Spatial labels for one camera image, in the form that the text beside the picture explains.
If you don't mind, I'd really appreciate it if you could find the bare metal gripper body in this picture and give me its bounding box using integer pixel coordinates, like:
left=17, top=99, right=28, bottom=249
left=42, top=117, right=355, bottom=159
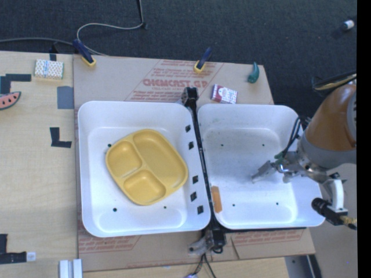
left=274, top=151, right=329, bottom=185

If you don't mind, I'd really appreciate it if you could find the white plastic tray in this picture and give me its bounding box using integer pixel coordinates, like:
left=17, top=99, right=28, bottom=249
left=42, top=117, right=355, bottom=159
left=77, top=100, right=212, bottom=239
left=197, top=103, right=326, bottom=231

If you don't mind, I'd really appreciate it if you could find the orange flat strip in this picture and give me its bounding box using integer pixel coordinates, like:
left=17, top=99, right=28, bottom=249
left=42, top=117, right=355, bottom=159
left=210, top=185, right=224, bottom=214

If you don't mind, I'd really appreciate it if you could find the thin black and white rod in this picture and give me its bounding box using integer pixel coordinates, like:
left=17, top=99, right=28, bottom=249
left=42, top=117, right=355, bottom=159
left=187, top=96, right=217, bottom=256

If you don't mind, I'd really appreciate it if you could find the red and white carton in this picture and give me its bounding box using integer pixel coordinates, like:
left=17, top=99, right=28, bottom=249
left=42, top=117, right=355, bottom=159
left=210, top=83, right=239, bottom=105

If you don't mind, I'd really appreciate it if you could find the green chili pepper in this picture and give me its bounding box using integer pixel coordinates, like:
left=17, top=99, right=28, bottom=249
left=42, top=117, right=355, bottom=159
left=247, top=61, right=260, bottom=84

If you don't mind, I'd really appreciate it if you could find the yellow divided plate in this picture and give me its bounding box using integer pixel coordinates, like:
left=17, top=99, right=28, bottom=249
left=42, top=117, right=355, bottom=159
left=104, top=128, right=190, bottom=207

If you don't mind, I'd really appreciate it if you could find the brown cardboard board red print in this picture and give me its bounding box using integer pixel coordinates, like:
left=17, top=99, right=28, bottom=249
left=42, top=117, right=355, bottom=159
left=72, top=53, right=317, bottom=272

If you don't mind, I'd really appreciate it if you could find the white and yellow patterned box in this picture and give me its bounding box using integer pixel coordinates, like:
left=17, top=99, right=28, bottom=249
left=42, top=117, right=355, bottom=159
left=34, top=58, right=65, bottom=81

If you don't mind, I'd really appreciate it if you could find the red watermelon slice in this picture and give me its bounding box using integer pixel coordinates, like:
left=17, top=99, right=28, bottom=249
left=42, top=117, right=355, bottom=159
left=0, top=90, right=22, bottom=111

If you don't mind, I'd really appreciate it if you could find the black cylinder on white bracket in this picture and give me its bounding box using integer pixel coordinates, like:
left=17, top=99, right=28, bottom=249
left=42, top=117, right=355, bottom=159
left=311, top=177, right=350, bottom=227

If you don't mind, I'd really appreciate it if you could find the black block with thin wires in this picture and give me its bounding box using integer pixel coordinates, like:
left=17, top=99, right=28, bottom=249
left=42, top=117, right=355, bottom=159
left=180, top=86, right=200, bottom=107
left=206, top=228, right=227, bottom=251

